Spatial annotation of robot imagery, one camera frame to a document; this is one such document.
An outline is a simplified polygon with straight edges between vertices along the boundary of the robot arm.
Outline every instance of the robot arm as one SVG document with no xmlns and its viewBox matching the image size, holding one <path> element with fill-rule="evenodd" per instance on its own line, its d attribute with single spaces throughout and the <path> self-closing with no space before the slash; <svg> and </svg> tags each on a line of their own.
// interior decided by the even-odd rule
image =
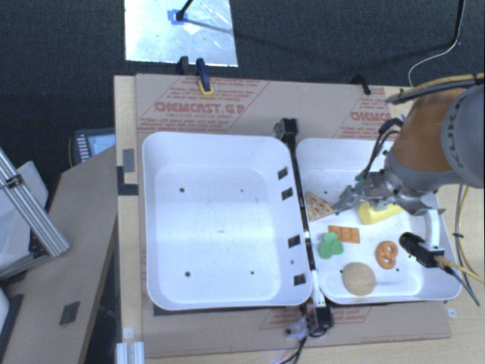
<svg viewBox="0 0 485 364">
<path fill-rule="evenodd" d="M 334 208 L 362 199 L 375 210 L 395 203 L 412 215 L 429 207 L 421 197 L 445 184 L 483 188 L 483 75 L 470 89 L 446 89 L 419 97 L 379 172 L 363 172 Z"/>
</svg>

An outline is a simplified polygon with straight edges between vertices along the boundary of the brown cardboard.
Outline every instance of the brown cardboard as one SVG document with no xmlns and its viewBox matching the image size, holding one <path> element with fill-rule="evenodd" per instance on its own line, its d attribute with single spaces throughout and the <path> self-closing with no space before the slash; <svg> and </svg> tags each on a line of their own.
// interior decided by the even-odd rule
<svg viewBox="0 0 485 364">
<path fill-rule="evenodd" d="M 204 98 L 194 77 L 136 76 L 138 141 L 156 130 L 271 135 L 281 118 L 298 118 L 306 137 L 374 139 L 390 113 L 383 87 L 366 96 L 361 87 L 212 79 L 216 95 Z M 126 102 L 133 101 L 131 93 Z M 141 158 L 138 156 L 138 169 Z M 143 212 L 142 172 L 139 211 Z M 140 220 L 142 274 L 142 339 L 147 357 L 272 350 L 296 347 L 285 338 L 286 327 L 301 317 L 298 308 L 245 309 L 154 315 L 146 294 L 144 218 Z M 339 308 L 336 324 L 309 346 L 365 344 L 449 337 L 442 303 L 400 303 Z"/>
<path fill-rule="evenodd" d="M 6 287 L 23 302 L 5 364 L 84 362 L 114 245 L 115 150 L 62 174 L 49 216 L 71 244 L 56 259 Z M 66 305 L 79 302 L 74 322 L 59 325 Z"/>
</svg>

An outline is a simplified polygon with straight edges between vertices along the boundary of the table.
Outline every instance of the table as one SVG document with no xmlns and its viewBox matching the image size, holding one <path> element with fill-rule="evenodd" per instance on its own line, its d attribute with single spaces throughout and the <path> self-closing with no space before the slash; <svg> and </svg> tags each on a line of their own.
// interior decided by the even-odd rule
<svg viewBox="0 0 485 364">
<path fill-rule="evenodd" d="M 285 83 L 276 83 L 283 87 Z M 327 90 L 330 98 L 335 97 L 336 101 L 349 101 L 345 96 L 348 86 L 291 83 L 296 92 L 304 93 L 315 89 Z M 124 155 L 128 150 L 134 150 L 136 155 L 136 79 L 135 77 L 115 77 L 115 118 L 117 133 L 117 166 L 122 168 Z M 395 93 L 399 88 L 395 87 L 371 87 L 373 90 L 383 90 L 386 95 Z M 320 101 L 314 97 L 307 101 Z M 315 123 L 309 115 L 304 115 L 304 107 L 300 109 L 295 106 L 291 110 L 289 104 L 297 104 L 297 98 L 288 98 L 280 103 L 283 112 L 281 117 L 297 117 L 302 120 L 300 129 L 305 130 Z M 264 112 L 258 114 L 262 118 L 261 123 L 267 123 L 264 119 Z M 138 169 L 136 166 L 131 171 L 121 173 L 124 187 L 137 185 Z M 445 213 L 447 228 L 453 228 L 454 209 L 457 187 L 444 187 L 439 192 L 441 206 L 448 208 Z M 130 192 L 122 193 L 118 198 L 118 228 L 120 247 L 120 295 L 122 318 L 121 324 L 124 330 L 124 342 L 132 343 L 143 340 L 142 335 L 142 298 L 140 289 L 140 253 L 139 253 L 139 206 L 137 196 Z M 464 246 L 470 263 L 477 271 L 483 271 L 483 191 L 470 190 L 468 201 L 462 216 L 462 232 L 467 234 Z M 480 301 L 485 301 L 483 287 L 478 283 L 472 283 Z M 474 362 L 477 357 L 485 354 L 485 347 L 482 344 L 484 330 L 485 312 L 483 308 L 477 308 L 471 298 L 463 290 L 456 300 L 446 304 L 447 309 L 454 309 L 457 317 L 449 320 L 451 328 L 451 339 L 420 340 L 407 342 L 387 342 L 385 344 L 360 344 L 353 346 L 322 347 L 304 349 L 300 362 L 395 362 L 408 363 L 420 362 Z M 261 363 L 279 362 L 291 355 L 293 350 L 267 350 L 262 352 L 248 353 L 221 353 L 203 356 L 169 357 L 163 359 L 147 359 L 149 364 L 165 363 Z"/>
</svg>

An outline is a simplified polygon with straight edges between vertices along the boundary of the brown pretzel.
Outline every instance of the brown pretzel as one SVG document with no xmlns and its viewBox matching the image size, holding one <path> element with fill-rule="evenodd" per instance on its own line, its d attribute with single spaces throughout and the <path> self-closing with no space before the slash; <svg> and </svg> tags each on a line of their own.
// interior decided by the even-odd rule
<svg viewBox="0 0 485 364">
<path fill-rule="evenodd" d="M 386 270 L 391 269 L 396 265 L 397 252 L 397 245 L 392 241 L 387 240 L 379 243 L 376 248 L 377 263 Z"/>
</svg>

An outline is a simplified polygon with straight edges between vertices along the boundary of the green clover-shaped toy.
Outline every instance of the green clover-shaped toy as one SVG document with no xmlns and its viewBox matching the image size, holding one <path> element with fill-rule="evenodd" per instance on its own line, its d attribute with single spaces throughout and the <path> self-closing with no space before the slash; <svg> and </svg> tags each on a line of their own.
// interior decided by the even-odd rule
<svg viewBox="0 0 485 364">
<path fill-rule="evenodd" d="M 332 255 L 342 255 L 343 245 L 335 232 L 324 234 L 324 241 L 318 246 L 318 254 L 322 259 L 329 259 Z"/>
</svg>

